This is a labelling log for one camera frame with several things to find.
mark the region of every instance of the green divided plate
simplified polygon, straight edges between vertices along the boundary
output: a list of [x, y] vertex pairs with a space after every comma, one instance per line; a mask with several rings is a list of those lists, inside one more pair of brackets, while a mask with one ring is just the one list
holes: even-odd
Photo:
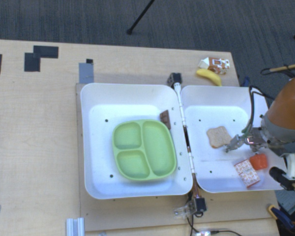
[[119, 124], [113, 132], [113, 150], [120, 173], [131, 180], [166, 177], [177, 165], [168, 128], [152, 119]]

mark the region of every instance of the blue tool handle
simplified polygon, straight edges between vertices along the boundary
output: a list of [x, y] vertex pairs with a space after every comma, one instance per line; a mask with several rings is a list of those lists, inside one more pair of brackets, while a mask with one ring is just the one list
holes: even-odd
[[271, 211], [274, 213], [275, 216], [283, 223], [287, 230], [295, 230], [295, 225], [292, 223], [290, 218], [285, 215], [282, 211], [278, 210], [277, 208], [271, 208]]

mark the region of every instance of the banana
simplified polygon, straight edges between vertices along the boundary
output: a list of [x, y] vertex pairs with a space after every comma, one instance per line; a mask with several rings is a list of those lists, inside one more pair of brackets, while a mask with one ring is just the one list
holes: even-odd
[[210, 79], [217, 86], [222, 86], [222, 80], [221, 80], [220, 76], [218, 76], [216, 73], [214, 73], [210, 70], [201, 68], [197, 71], [197, 74], [202, 77]]

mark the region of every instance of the red object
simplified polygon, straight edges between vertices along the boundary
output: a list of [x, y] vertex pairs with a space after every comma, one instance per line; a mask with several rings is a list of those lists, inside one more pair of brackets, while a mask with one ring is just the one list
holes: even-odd
[[249, 161], [256, 171], [267, 168], [267, 158], [265, 154], [256, 154], [250, 157]]

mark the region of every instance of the wooden stick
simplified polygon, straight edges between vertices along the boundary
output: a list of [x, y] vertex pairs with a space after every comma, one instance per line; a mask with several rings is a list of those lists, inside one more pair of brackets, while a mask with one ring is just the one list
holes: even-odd
[[269, 69], [269, 71], [270, 72], [278, 72], [278, 71], [283, 71], [283, 70], [293, 69], [293, 68], [295, 68], [295, 64], [294, 65], [281, 66], [281, 67], [277, 67], [277, 68], [271, 68], [271, 69]]

